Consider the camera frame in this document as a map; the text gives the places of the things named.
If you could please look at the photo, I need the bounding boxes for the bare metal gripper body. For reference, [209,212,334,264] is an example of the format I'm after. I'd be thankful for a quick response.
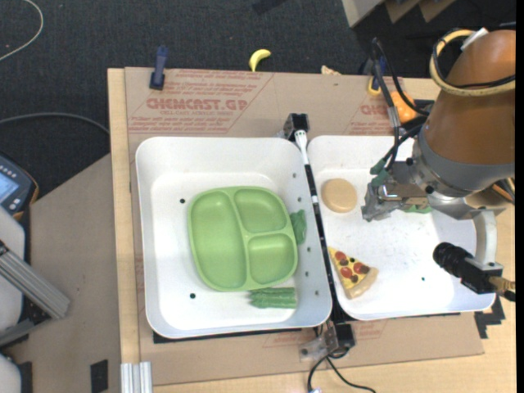
[382,147,440,212]

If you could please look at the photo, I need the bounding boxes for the small green toy vegetable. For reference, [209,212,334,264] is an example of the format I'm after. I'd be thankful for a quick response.
[400,202,433,215]

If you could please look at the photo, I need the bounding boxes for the tan round biscuit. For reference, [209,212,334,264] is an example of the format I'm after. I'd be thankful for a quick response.
[320,178,359,214]

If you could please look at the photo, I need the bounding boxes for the white plastic tray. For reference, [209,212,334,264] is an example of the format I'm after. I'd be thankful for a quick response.
[305,134,498,322]
[134,136,333,340]

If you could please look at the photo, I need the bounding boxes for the thin black and white rod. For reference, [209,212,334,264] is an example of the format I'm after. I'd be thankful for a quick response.
[294,130,341,323]

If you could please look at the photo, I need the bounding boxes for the toy pizza slice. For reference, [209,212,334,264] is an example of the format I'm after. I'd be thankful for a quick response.
[327,246,380,300]

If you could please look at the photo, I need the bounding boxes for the green toy lettuce leaf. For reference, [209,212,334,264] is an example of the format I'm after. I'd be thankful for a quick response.
[289,209,308,246]

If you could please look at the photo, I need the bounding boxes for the orange toy fruit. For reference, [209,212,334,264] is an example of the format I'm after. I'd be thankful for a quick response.
[388,91,418,124]

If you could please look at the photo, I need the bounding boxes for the green toy asparagus bunch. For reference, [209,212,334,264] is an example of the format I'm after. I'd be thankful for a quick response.
[246,287,298,310]

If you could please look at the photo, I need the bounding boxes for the green divided plate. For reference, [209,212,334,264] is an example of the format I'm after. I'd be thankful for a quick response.
[187,185,300,293]

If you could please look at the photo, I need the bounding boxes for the brown cardboard board red print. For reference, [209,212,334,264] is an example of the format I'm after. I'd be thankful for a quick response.
[124,66,497,386]

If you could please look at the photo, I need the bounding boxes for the yellow banana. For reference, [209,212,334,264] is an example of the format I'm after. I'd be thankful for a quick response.
[249,48,273,73]

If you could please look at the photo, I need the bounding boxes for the black cylinder on white bracket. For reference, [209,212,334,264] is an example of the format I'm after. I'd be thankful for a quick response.
[432,209,505,295]

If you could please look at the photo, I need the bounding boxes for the black block with thin wires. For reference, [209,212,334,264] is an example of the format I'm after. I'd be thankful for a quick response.
[326,322,356,350]
[282,112,310,141]

